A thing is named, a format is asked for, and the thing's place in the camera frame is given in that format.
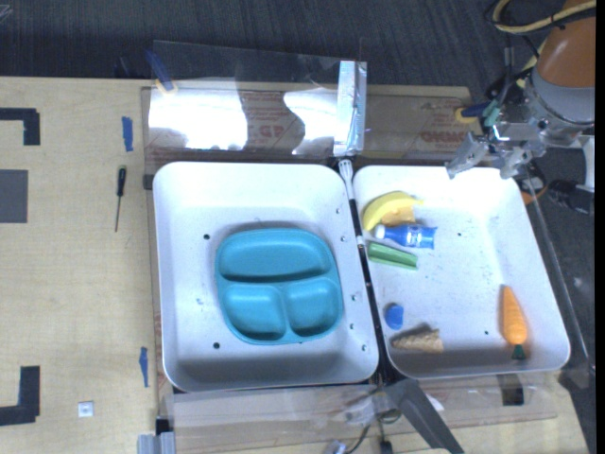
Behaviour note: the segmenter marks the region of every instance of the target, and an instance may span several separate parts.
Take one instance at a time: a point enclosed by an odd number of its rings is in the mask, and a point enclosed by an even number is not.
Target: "gray floor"
[[[150,77],[143,51],[161,40],[360,58],[370,83],[466,86],[479,102],[504,70],[506,38],[483,18],[492,1],[0,0],[13,10],[0,23],[0,75],[111,78],[124,58],[132,76]],[[513,13],[532,21],[562,2],[519,0]],[[512,44],[521,66],[529,47]],[[548,180],[583,182],[577,150],[537,163]],[[552,239],[543,252],[558,257],[547,262],[574,345],[562,383],[596,452],[595,376],[587,374],[596,363],[595,221],[547,196],[540,205]]]

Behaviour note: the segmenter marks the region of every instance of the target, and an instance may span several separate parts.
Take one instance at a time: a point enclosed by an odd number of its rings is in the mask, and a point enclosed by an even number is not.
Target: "toy carrot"
[[[502,289],[502,336],[511,345],[513,359],[525,359],[523,343],[527,339],[527,325],[519,302],[509,286]]]

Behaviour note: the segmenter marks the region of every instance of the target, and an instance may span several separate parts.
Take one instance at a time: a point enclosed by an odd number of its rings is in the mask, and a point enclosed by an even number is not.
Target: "blue divided plate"
[[[328,245],[302,229],[257,229],[216,251],[218,301],[242,341],[285,344],[327,335],[342,317],[342,290]]]

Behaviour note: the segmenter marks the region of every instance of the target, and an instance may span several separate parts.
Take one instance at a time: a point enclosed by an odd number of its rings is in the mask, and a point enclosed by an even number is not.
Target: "blue bottle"
[[[387,238],[404,247],[425,247],[433,249],[437,227],[424,227],[418,224],[404,224],[396,227],[376,225],[374,237]]]

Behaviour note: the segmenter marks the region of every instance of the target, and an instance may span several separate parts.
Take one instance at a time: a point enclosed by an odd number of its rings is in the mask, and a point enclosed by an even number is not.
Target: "white basin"
[[[185,392],[356,383],[378,365],[344,182],[320,165],[171,163],[153,182],[165,374]],[[214,264],[236,232],[292,227],[325,241],[342,318],[328,335],[251,344],[225,324]]]

